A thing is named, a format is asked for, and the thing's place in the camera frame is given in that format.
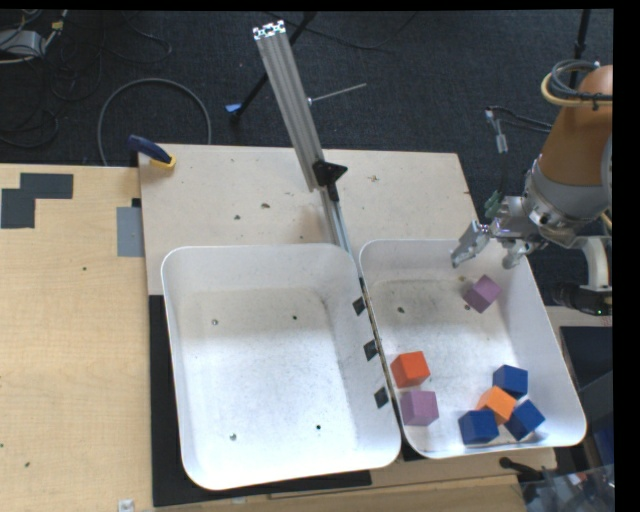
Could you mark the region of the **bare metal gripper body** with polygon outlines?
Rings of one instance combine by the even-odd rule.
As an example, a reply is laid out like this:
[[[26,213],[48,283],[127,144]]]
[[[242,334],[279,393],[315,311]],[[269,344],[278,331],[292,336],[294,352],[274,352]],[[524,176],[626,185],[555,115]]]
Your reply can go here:
[[[568,247],[583,229],[583,221],[567,217],[537,196],[506,196],[490,224],[491,234],[509,248],[527,250],[550,243]]]

